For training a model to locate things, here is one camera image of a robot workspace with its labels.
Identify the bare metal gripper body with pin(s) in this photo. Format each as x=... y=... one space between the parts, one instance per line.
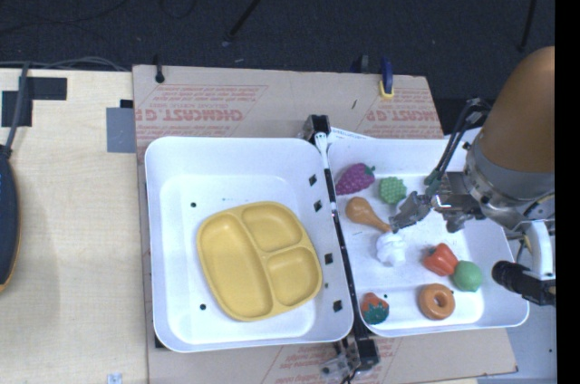
x=457 y=196

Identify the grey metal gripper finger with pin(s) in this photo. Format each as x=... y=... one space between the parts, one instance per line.
x=410 y=210
x=457 y=222

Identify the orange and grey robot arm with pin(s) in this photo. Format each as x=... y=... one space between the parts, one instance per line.
x=521 y=124

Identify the green toy grapes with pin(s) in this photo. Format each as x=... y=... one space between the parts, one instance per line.
x=392 y=190

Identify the orange toy bell pepper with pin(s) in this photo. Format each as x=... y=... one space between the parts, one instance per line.
x=439 y=260

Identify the white toy garlic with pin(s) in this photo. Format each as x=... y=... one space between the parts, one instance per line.
x=390 y=248

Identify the brown toy chicken drumstick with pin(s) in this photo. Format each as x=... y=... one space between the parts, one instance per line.
x=360 y=211

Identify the green toy lime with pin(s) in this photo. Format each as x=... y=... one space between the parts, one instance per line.
x=468 y=276

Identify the purple toy grapes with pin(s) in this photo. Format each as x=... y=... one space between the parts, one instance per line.
x=353 y=180

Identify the thin black and white rod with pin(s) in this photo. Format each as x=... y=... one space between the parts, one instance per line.
x=340 y=228

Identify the orange toy doughnut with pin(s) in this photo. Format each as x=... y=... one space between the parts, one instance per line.
x=428 y=305

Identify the white plastic tray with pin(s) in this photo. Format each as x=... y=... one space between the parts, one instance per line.
x=181 y=165
x=498 y=305

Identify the white paper label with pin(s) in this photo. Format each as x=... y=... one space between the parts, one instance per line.
x=351 y=134

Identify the red toy strawberry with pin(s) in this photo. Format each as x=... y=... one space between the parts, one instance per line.
x=374 y=309

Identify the brown cardboard board, red print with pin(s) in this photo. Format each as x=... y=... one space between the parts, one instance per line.
x=272 y=110

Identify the yellow divided plate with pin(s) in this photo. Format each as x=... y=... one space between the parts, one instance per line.
x=235 y=255

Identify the black cylinder on white bracket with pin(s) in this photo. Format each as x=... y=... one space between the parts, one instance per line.
x=516 y=278

